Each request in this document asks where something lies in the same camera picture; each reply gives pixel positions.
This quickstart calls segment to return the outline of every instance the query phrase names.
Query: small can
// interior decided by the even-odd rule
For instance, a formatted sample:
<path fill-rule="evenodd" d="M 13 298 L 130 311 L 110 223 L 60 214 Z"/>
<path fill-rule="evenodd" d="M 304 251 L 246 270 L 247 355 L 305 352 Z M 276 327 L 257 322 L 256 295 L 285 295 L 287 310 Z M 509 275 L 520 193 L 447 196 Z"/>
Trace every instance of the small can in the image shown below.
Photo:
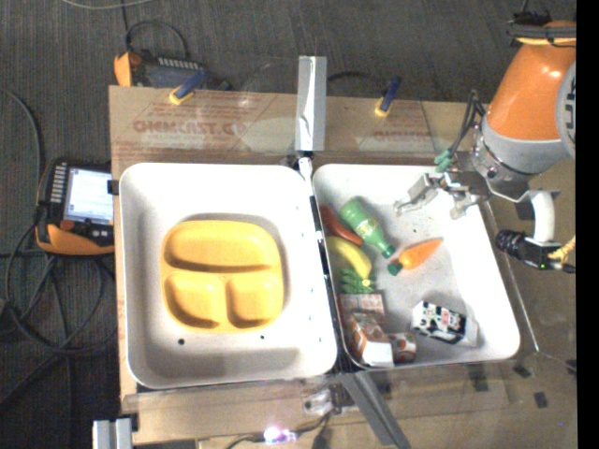
<path fill-rule="evenodd" d="M 411 363 L 416 359 L 416 339 L 412 333 L 387 334 L 393 348 L 395 364 Z"/>

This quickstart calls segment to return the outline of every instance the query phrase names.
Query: bottle label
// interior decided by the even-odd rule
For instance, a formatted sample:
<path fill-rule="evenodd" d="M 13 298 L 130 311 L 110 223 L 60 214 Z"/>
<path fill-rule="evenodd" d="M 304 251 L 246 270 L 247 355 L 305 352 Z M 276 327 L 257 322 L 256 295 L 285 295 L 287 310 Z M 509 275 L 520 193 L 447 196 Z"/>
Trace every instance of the bottle label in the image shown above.
<path fill-rule="evenodd" d="M 362 223 L 360 223 L 358 226 L 356 226 L 356 233 L 358 234 L 358 236 L 360 236 L 363 239 L 366 239 L 367 237 L 369 237 L 373 231 L 378 227 L 378 222 L 376 222 L 375 220 L 364 220 Z"/>

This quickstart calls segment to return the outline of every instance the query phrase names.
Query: bottle cap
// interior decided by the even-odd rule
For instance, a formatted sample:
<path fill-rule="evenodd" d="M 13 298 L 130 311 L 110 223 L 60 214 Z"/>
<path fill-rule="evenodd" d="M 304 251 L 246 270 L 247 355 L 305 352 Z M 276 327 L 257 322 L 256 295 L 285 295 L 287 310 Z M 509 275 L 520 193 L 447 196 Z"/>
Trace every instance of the bottle cap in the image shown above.
<path fill-rule="evenodd" d="M 383 251 L 383 256 L 385 258 L 390 258 L 395 253 L 395 246 L 389 244 L 387 248 Z"/>
<path fill-rule="evenodd" d="M 397 274 L 402 270 L 402 268 L 402 263 L 391 263 L 390 265 L 387 265 L 387 271 L 391 273 L 393 276 L 397 276 Z"/>

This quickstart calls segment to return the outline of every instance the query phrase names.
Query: gray floor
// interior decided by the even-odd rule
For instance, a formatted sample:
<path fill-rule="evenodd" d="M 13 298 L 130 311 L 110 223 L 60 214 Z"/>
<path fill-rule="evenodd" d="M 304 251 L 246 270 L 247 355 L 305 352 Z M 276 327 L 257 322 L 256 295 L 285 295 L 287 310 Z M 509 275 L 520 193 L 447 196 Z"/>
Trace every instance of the gray floor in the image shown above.
<path fill-rule="evenodd" d="M 119 3 L 70 1 L 93 7 Z M 264 59 L 293 61 L 301 54 L 317 54 L 327 56 L 331 75 L 360 72 L 383 85 L 399 75 L 402 99 L 465 101 L 476 88 L 483 101 L 490 101 L 517 49 L 510 46 L 506 22 L 522 1 L 158 0 L 128 7 L 126 18 L 129 26 L 148 20 L 172 25 L 184 36 L 191 58 L 238 90 L 247 88 L 247 76 Z M 577 0 L 530 0 L 528 9 L 548 12 L 553 20 L 571 20 Z M 60 0 L 0 0 L 0 22 L 0 87 L 32 111 L 43 161 L 59 156 L 109 160 L 108 87 L 116 83 L 112 60 L 125 50 L 122 11 Z M 158 26 L 140 28 L 133 45 L 154 54 L 182 51 L 176 35 Z M 289 87 L 283 79 L 249 89 Z M 373 90 L 347 82 L 337 91 L 370 95 Z M 0 253 L 9 253 L 33 221 L 37 161 L 27 118 L 6 93 L 0 94 L 0 153 Z M 24 300 L 43 261 L 38 255 L 18 259 L 11 288 Z M 5 256 L 0 259 L 3 275 L 6 262 Z M 105 263 L 111 268 L 109 258 Z M 95 270 L 93 263 L 77 260 L 61 262 L 54 271 L 69 330 L 95 303 Z M 101 340 L 115 323 L 113 285 L 102 274 L 106 294 L 79 344 Z M 51 293 L 45 294 L 31 324 L 58 340 L 62 329 L 56 305 Z M 10 322 L 3 315 L 0 328 L 7 327 Z M 12 333 L 0 340 L 0 355 L 4 398 L 48 352 Z M 90 447 L 92 421 L 118 413 L 116 365 L 112 340 L 99 355 L 71 358 L 70 378 L 64 359 L 40 372 L 0 406 L 0 447 L 68 447 L 67 439 L 72 447 Z"/>

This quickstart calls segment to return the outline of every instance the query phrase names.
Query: white tray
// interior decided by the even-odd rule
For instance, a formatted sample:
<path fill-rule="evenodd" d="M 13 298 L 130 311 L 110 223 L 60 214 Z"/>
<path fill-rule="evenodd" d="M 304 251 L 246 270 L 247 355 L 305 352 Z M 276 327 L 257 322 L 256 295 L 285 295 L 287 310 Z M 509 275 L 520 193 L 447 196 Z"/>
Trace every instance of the white tray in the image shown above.
<path fill-rule="evenodd" d="M 380 253 L 363 246 L 373 261 L 376 287 L 384 290 L 384 330 L 406 331 L 412 309 L 423 299 L 461 312 L 478 323 L 477 347 L 450 345 L 416 335 L 416 361 L 405 366 L 511 357 L 519 348 L 518 326 L 478 206 L 452 220 L 449 211 L 453 198 L 440 192 L 420 210 L 402 216 L 396 216 L 393 210 L 394 202 L 406 196 L 423 173 L 433 171 L 434 167 L 324 165 L 314 173 L 314 192 L 319 204 L 328 204 L 336 211 L 352 196 L 361 196 L 397 248 L 396 254 L 424 239 L 443 239 L 424 264 L 397 276 L 387 272 L 387 260 Z"/>
<path fill-rule="evenodd" d="M 308 188 L 288 167 L 143 163 L 120 180 L 127 362 L 150 388 L 310 377 L 337 345 Z M 285 303 L 269 326 L 206 334 L 173 321 L 163 303 L 160 250 L 187 220 L 255 223 L 277 241 Z"/>

